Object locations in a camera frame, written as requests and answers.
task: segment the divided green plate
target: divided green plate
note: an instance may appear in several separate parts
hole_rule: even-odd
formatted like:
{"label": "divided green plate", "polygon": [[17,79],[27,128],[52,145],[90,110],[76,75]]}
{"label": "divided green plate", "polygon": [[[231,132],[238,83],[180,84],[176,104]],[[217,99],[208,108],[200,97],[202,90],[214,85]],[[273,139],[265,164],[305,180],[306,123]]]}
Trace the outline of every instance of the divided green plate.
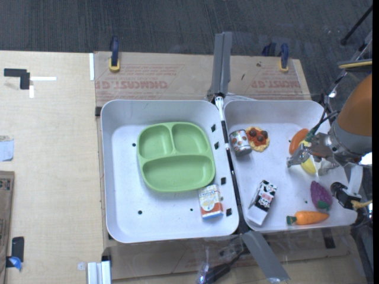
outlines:
{"label": "divided green plate", "polygon": [[215,175],[208,138],[192,123],[146,127],[137,139],[137,155],[143,180],[155,191],[191,191],[208,185]]}

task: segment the metal can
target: metal can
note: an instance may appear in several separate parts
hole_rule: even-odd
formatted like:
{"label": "metal can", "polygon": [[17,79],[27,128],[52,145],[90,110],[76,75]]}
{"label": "metal can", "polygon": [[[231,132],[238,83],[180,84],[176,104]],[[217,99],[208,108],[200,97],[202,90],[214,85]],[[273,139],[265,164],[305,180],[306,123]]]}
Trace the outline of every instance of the metal can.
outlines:
{"label": "metal can", "polygon": [[245,130],[236,130],[230,135],[230,146],[236,153],[237,157],[244,156],[252,152],[252,148],[249,144],[248,136]]}

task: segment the orange sausage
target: orange sausage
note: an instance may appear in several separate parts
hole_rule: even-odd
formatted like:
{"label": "orange sausage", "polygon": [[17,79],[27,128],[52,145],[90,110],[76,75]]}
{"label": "orange sausage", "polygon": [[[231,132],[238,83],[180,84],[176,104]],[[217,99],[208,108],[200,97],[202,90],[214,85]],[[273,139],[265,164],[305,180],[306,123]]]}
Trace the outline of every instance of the orange sausage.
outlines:
{"label": "orange sausage", "polygon": [[326,220],[329,214],[319,211],[297,211],[295,216],[287,215],[287,224],[291,225],[296,223],[297,225],[314,224]]}
{"label": "orange sausage", "polygon": [[293,154],[295,150],[298,148],[300,142],[306,138],[308,131],[308,129],[303,128],[302,130],[299,130],[297,133],[294,134],[290,143],[290,154]]}

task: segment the pizza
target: pizza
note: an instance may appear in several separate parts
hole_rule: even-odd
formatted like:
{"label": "pizza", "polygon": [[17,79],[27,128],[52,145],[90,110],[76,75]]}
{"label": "pizza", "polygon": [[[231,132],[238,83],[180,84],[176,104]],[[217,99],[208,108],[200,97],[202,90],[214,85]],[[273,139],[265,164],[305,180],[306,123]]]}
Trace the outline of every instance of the pizza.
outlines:
{"label": "pizza", "polygon": [[250,147],[253,150],[262,152],[268,147],[270,139],[267,131],[261,130],[259,127],[255,126],[250,126],[245,129],[245,131],[248,136]]}

